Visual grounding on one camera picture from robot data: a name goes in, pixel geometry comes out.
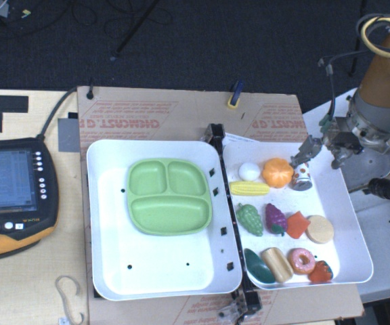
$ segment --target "yellow corn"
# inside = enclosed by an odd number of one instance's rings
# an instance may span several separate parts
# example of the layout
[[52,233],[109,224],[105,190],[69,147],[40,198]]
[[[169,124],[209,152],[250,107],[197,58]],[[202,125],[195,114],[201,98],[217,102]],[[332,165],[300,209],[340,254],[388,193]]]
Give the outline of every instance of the yellow corn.
[[230,191],[233,195],[258,196],[267,194],[270,187],[266,183],[257,181],[232,181]]

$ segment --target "white surface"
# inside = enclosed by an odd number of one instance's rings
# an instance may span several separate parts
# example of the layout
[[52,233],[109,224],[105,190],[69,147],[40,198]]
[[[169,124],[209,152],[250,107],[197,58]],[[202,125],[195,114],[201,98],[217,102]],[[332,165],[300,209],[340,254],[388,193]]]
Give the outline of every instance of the white surface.
[[[352,89],[337,98],[336,116],[345,116],[349,104],[346,97],[354,92]],[[327,102],[303,115],[308,133],[313,137],[322,136],[318,122],[328,112],[329,105]],[[361,191],[351,193],[350,198],[374,264],[373,277],[357,286],[359,294],[363,303],[387,299],[390,297],[390,200]]]
[[[200,232],[178,236],[142,233],[130,220],[130,166],[147,158],[180,158],[195,163],[211,192],[212,220]],[[230,293],[242,280],[240,258],[221,164],[205,142],[100,140],[87,152],[91,209],[93,281],[106,299]],[[211,177],[209,171],[215,170]],[[221,234],[221,228],[227,234]],[[228,263],[234,268],[228,271]]]
[[[254,162],[260,168],[270,158],[289,158],[299,152],[299,143],[233,142],[223,151],[229,182],[240,181],[238,170],[242,163]],[[306,248],[314,254],[316,260],[325,260],[333,271],[333,284],[360,283],[371,278],[372,262],[364,237],[351,205],[347,187],[339,170],[330,167],[332,154],[323,148],[317,159],[309,165],[313,187],[306,191],[296,191],[285,186],[281,189],[270,188],[264,196],[232,195],[234,208],[238,204],[251,204],[257,208],[263,221],[263,236],[258,237],[238,224],[243,248],[249,248],[260,255],[265,249],[279,248],[287,257],[294,248]],[[311,241],[306,233],[298,239],[269,232],[265,226],[265,206],[274,204],[286,217],[300,211],[304,217],[322,215],[334,226],[334,239],[326,244]],[[252,282],[259,288],[278,289],[295,288],[312,284],[306,275],[294,274],[285,283],[264,284],[250,275]]]

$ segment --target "white tray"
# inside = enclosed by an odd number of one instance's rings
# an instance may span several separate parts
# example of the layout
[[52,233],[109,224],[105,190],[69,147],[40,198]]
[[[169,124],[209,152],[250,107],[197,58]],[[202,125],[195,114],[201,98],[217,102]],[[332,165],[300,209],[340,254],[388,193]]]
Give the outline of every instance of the white tray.
[[[127,193],[121,190],[127,187],[130,166],[147,158],[180,158],[203,171],[213,209],[205,229],[156,236],[135,227]],[[87,151],[87,168],[93,283],[101,296],[122,301],[230,293],[239,287],[242,268],[214,147],[205,142],[100,140]]]
[[[232,142],[223,151],[228,181],[240,181],[238,170],[245,162],[254,162],[262,169],[264,163],[273,157],[291,160],[299,152],[301,144],[278,142]],[[325,148],[309,162],[309,172],[313,187],[306,191],[296,191],[286,186],[271,188],[264,196],[232,196],[234,208],[237,205],[252,204],[263,220],[264,231],[261,237],[249,233],[240,224],[238,229],[243,248],[249,248],[258,255],[267,248],[278,247],[286,256],[293,248],[306,248],[316,260],[325,260],[332,268],[332,284],[362,283],[372,277],[373,266],[358,219],[353,210],[341,170],[334,170],[330,164],[332,154]],[[300,211],[304,217],[323,215],[334,226],[334,239],[326,244],[312,242],[304,233],[299,239],[270,233],[265,227],[264,208],[267,203],[278,207],[286,217]],[[251,281],[262,289],[295,288],[318,285],[307,276],[294,274],[285,283],[264,284],[249,274]]]

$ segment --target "screen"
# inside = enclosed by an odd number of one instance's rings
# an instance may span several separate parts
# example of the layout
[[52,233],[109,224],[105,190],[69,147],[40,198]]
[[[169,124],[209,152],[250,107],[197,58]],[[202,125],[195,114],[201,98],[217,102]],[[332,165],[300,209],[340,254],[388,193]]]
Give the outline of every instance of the screen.
[[0,150],[0,213],[36,211],[31,151]]

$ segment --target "toy orange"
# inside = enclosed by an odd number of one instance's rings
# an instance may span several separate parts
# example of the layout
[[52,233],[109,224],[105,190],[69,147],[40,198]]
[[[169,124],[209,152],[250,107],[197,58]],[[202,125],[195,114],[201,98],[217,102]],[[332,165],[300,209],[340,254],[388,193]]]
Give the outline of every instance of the toy orange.
[[283,188],[291,182],[295,170],[287,160],[272,158],[264,164],[262,176],[266,183],[273,188]]

